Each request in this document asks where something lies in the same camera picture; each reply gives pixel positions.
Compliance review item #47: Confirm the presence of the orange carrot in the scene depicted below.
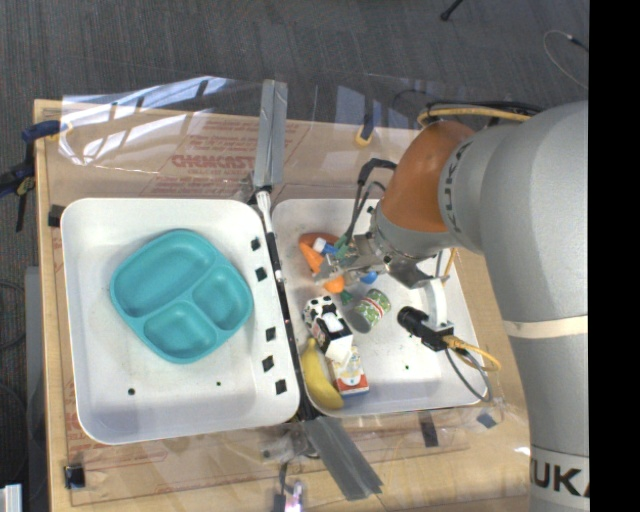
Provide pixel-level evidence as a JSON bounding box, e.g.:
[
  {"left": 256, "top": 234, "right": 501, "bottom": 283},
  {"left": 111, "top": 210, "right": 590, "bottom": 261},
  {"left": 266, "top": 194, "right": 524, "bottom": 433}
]
[{"left": 298, "top": 231, "right": 355, "bottom": 307}]

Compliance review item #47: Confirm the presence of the brown cardboard board red print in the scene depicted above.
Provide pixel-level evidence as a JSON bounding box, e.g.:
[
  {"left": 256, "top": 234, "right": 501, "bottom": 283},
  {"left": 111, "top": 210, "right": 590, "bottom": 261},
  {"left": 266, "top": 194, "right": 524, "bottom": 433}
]
[{"left": 33, "top": 98, "right": 532, "bottom": 512}]

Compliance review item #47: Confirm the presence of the yellow banana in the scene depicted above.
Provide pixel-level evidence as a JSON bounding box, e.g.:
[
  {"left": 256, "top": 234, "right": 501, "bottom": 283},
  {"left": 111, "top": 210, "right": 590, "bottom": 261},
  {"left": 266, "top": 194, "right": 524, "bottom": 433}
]
[{"left": 299, "top": 336, "right": 346, "bottom": 412}]

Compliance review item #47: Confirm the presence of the green and white can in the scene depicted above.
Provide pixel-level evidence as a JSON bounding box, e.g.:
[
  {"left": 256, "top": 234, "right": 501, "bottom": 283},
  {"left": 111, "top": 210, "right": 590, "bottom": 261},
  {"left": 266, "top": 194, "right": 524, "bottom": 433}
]
[{"left": 353, "top": 287, "right": 393, "bottom": 335}]

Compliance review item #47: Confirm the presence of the red and white carton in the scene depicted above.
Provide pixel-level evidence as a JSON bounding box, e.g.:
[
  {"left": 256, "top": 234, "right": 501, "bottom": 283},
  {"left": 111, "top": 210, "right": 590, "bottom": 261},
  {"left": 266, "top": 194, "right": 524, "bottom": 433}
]
[{"left": 326, "top": 344, "right": 371, "bottom": 397}]

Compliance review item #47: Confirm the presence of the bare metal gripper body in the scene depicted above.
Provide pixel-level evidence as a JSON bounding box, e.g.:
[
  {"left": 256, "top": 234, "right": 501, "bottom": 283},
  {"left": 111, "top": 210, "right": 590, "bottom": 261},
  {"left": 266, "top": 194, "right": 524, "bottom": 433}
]
[{"left": 325, "top": 231, "right": 399, "bottom": 278}]

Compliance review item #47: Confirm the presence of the white plastic tray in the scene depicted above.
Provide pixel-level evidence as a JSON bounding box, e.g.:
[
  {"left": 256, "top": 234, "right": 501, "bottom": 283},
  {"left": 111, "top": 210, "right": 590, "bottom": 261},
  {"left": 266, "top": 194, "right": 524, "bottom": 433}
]
[
  {"left": 59, "top": 196, "right": 302, "bottom": 447},
  {"left": 270, "top": 197, "right": 495, "bottom": 420}
]

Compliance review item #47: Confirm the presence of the black and white cow carton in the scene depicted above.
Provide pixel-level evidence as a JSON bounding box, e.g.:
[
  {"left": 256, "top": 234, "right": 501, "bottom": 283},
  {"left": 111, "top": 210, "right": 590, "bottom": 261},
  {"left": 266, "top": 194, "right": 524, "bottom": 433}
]
[{"left": 301, "top": 294, "right": 355, "bottom": 362}]

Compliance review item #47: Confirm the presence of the blue divided plate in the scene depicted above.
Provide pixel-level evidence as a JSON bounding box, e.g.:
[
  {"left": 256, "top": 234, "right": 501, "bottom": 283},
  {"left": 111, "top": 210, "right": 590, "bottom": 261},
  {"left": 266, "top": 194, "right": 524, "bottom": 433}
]
[{"left": 108, "top": 227, "right": 256, "bottom": 366}]

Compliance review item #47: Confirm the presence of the black cylinder on white bracket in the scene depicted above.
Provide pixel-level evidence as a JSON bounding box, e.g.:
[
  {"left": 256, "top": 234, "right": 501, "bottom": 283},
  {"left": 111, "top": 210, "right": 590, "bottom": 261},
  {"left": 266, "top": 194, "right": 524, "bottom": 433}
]
[{"left": 396, "top": 277, "right": 457, "bottom": 353}]

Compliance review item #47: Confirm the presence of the thin black and white rod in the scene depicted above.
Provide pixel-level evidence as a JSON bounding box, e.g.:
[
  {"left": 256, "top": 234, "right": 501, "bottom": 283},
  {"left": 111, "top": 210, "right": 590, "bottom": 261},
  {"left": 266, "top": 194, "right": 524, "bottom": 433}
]
[{"left": 255, "top": 188, "right": 308, "bottom": 419}]

